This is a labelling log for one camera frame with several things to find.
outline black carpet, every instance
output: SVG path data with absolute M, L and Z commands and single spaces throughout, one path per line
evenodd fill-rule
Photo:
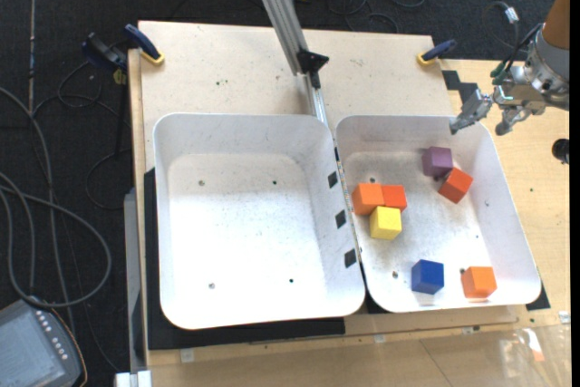
M 554 2 L 504 1 L 517 10 L 523 32 L 544 21 Z M 248 25 L 269 25 L 269 20 L 260 0 L 35 0 L 31 70 L 32 4 L 33 0 L 0 0 L 0 87 L 28 107 L 29 77 L 34 77 L 31 102 L 37 109 L 34 117 L 46 138 L 52 162 L 53 192 L 60 205 L 100 231 L 111 249 L 113 268 L 105 287 L 86 306 L 72 309 L 76 336 L 89 371 L 88 385 L 111 385 L 115 371 L 129 370 L 120 208 L 131 188 L 131 137 L 125 127 L 123 152 L 104 162 L 87 182 L 95 164 L 115 150 L 118 119 L 114 112 L 119 108 L 121 88 L 110 73 L 90 65 L 71 74 L 84 62 L 82 41 L 95 32 L 105 43 L 117 43 L 124 39 L 124 25 L 136 24 L 140 19 Z M 296 11 L 303 28 L 427 34 L 436 44 L 457 41 L 449 58 L 501 60 L 510 53 L 513 34 L 498 9 L 488 10 L 486 29 L 482 15 L 489 4 L 490 0 L 306 0 L 296 5 Z M 67 77 L 61 95 L 82 97 L 64 98 L 63 103 L 56 96 Z M 92 98 L 96 102 L 89 104 Z M 40 141 L 31 137 L 29 127 L 26 114 L 0 94 L 0 172 L 24 192 L 48 198 L 44 169 L 38 161 L 42 155 Z M 16 272 L 27 288 L 30 233 L 14 198 L 11 206 L 16 222 Z M 35 292 L 47 301 L 60 302 L 63 292 L 54 265 L 49 215 L 46 208 L 32 205 L 32 209 L 38 241 Z M 6 270 L 7 234 L 2 208 L 0 225 L 0 260 Z M 69 299 L 79 298 L 99 283 L 104 254 L 91 234 L 71 219 L 57 216 L 57 229 Z M 7 273 L 2 271 L 0 308 L 17 298 Z M 61 314 L 68 322 L 66 311 Z

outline black clamp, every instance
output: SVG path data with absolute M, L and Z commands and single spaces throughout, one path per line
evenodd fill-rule
M 308 52 L 306 50 L 301 50 L 296 56 L 302 68 L 302 73 L 310 75 L 312 87 L 320 89 L 318 71 L 328 63 L 329 58 L 319 53 Z

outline yellow cube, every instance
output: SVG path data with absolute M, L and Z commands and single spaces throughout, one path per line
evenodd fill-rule
M 369 219 L 371 237 L 393 240 L 402 231 L 401 211 L 398 208 L 377 207 Z

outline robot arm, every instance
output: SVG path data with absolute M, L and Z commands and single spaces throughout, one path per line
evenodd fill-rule
M 555 0 L 546 21 L 526 40 L 524 65 L 501 63 L 491 73 L 493 94 L 475 90 L 463 102 L 461 113 L 450 120 L 451 133 L 485 118 L 494 103 L 502 110 L 497 135 L 507 134 L 517 122 L 542 114 L 546 107 L 569 111 L 570 0 Z

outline wooden block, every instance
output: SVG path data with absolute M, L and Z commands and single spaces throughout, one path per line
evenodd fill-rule
M 439 189 L 439 193 L 454 203 L 465 197 L 473 178 L 459 168 L 453 168 Z
M 369 222 L 373 238 L 393 240 L 402 231 L 401 211 L 398 208 L 377 207 Z
M 435 294 L 445 286 L 442 263 L 419 260 L 411 269 L 411 290 L 423 294 Z
M 398 208 L 401 212 L 407 207 L 405 187 L 399 184 L 382 185 L 382 198 L 385 207 Z
M 487 298 L 498 288 L 491 266 L 470 266 L 461 275 L 461 283 L 467 298 Z
M 429 147 L 421 156 L 423 174 L 433 178 L 442 178 L 453 169 L 451 149 Z
M 375 208 L 384 205 L 381 184 L 360 183 L 353 191 L 351 200 L 356 215 L 370 215 Z

